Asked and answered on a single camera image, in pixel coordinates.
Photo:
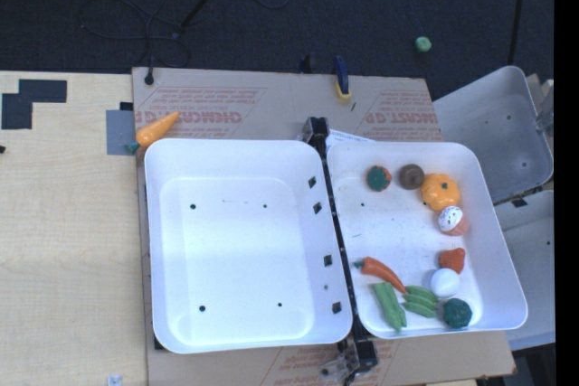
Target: green pea pod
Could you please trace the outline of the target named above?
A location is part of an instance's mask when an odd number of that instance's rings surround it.
[[[431,299],[427,297],[422,297],[420,295],[413,295],[411,293],[405,293],[402,297],[409,303],[419,304],[420,306],[427,307],[432,310],[436,310],[438,305],[433,303]]]
[[[406,292],[410,293],[411,295],[425,297],[426,299],[430,299],[433,303],[438,304],[438,297],[433,292],[431,292],[430,289],[425,287],[419,287],[418,285],[408,285],[406,286]]]
[[[419,314],[428,318],[434,318],[436,316],[435,310],[421,304],[404,301],[402,305],[407,311],[414,312],[415,314]]]
[[[406,317],[401,317],[400,309],[402,308],[400,307],[400,304],[398,304],[392,283],[387,281],[374,283],[372,289],[380,302],[386,322],[388,322],[394,330],[399,332],[402,327],[405,326]]]

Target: light wood surface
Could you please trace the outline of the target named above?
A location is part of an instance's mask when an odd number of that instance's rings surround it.
[[[135,159],[107,155],[106,111],[129,75],[0,72],[67,80],[32,129],[0,130],[0,384],[147,384]]]

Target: blue clamp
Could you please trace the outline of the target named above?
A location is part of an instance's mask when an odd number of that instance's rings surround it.
[[[339,55],[334,56],[334,72],[337,75],[336,92],[341,100],[349,100],[352,97],[347,78],[347,69],[344,60]]]

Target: yellow object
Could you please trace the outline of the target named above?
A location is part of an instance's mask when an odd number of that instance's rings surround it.
[[[342,89],[337,81],[334,82],[334,85],[336,86],[337,97],[339,99],[344,101],[350,100],[350,97],[352,97],[352,90],[349,90],[348,93],[342,93]]]
[[[456,206],[460,201],[460,188],[446,174],[427,174],[420,186],[422,200],[435,211]]]

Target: green ball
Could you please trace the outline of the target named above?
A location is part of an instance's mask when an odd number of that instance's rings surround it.
[[[414,43],[418,52],[427,52],[432,48],[431,40],[428,37],[418,37]]]

